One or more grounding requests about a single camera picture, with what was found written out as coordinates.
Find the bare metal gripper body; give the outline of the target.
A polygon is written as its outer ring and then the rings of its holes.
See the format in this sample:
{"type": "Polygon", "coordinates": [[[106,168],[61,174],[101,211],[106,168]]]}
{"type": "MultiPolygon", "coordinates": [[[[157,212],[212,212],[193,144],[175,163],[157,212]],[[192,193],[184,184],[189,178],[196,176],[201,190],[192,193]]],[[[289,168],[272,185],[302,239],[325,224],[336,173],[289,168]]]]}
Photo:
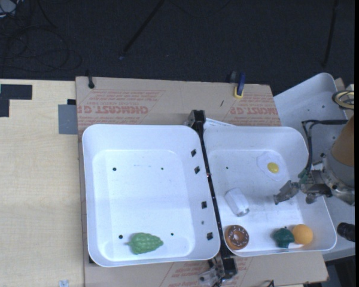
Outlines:
{"type": "Polygon", "coordinates": [[[321,196],[335,197],[350,206],[355,205],[354,188],[327,170],[304,170],[299,174],[299,187],[305,195],[309,191],[319,192],[321,196]]]}

